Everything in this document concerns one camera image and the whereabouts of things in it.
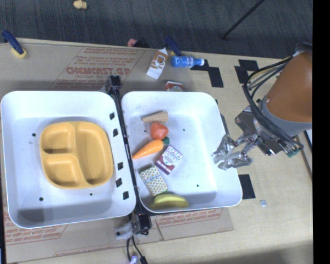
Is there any brown cardboard board red print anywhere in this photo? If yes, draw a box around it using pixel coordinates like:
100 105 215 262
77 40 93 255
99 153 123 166
0 38 234 263

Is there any tall orange and white carton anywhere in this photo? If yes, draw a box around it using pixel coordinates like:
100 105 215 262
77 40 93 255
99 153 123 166
146 47 169 80

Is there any white plastic tray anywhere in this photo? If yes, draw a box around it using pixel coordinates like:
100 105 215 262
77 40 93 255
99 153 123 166
0 90 137 229
120 91 243 214

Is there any orange carrot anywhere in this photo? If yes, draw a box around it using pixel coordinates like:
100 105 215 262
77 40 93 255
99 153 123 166
131 136 171 160

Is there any tan ice cream cone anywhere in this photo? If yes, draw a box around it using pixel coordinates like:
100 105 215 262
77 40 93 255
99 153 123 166
142 111 169 124

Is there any thin black rod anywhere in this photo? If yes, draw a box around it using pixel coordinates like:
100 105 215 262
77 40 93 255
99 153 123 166
113 88 140 217

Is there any yellow divided plate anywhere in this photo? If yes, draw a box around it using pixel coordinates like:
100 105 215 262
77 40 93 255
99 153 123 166
39 120 115 190

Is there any yellow patterned carton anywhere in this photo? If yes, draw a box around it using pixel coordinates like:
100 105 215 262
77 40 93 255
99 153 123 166
139 166 169 197

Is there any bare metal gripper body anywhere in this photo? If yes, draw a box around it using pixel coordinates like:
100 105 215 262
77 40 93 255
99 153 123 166
235 106 304 157

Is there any black block with thin wires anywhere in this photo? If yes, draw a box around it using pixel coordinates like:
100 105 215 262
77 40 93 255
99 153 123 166
130 212 153 235
109 75 123 94

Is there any yellow banana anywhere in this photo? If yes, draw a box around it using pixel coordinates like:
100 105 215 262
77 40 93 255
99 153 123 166
150 192 190 211

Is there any blue bottle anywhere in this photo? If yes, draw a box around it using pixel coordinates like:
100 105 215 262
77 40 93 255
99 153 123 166
170 55 205 69

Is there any small orange and white carton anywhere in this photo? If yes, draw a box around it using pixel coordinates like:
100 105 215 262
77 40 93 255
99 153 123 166
165 80 184 92

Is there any purple and white carton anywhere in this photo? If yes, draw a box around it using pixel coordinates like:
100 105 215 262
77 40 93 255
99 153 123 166
155 145 183 175

